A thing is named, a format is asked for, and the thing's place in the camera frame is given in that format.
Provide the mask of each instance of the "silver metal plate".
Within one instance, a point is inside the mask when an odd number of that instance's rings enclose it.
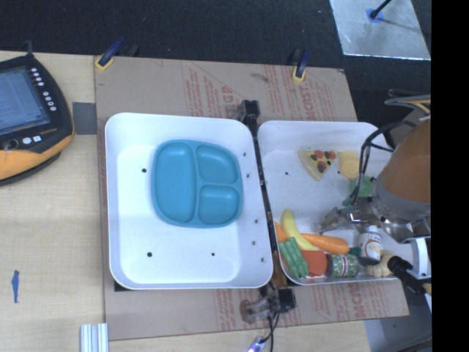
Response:
[[[430,60],[411,0],[329,0],[345,55]]]

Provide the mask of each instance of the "banana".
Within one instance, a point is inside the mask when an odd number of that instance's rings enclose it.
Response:
[[[284,210],[281,214],[280,225],[289,238],[295,238],[300,250],[321,250],[301,235],[300,231],[298,231],[298,228],[296,227],[293,212],[289,208]]]

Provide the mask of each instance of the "screen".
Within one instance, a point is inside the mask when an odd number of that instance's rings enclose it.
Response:
[[[50,122],[25,67],[0,71],[0,135]]]

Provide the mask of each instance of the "cardboard sheet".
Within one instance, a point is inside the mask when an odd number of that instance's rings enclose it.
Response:
[[[103,275],[109,339],[159,337],[258,329],[240,316],[241,301],[258,290],[142,290],[118,288],[109,270],[104,126],[119,112],[232,117],[242,100],[258,100],[259,124],[268,120],[356,121],[341,70],[306,68],[304,82],[293,67],[116,57],[95,71],[100,173]],[[334,323],[409,314],[398,279],[294,286],[297,307],[279,326]]]

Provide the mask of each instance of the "wooden table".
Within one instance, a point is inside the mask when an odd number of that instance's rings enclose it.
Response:
[[[0,61],[22,55],[0,51]],[[95,103],[93,56],[35,56],[70,104]],[[80,325],[105,321],[96,135],[76,135],[58,161],[0,187],[0,203],[0,351],[79,351]],[[241,352],[267,334],[123,340],[110,342],[109,349]],[[370,351],[363,321],[278,327],[274,337],[275,351]]]

